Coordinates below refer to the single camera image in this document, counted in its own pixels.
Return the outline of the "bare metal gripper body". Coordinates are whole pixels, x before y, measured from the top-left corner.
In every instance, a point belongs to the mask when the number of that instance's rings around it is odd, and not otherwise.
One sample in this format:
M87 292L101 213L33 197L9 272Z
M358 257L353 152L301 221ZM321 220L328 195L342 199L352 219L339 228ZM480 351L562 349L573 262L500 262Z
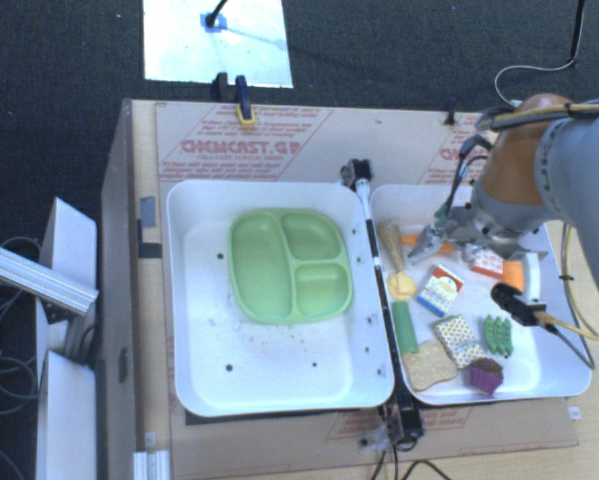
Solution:
M447 241L454 244L472 244L494 252L516 252L520 249L520 232L498 224L478 204L452 207L445 233Z

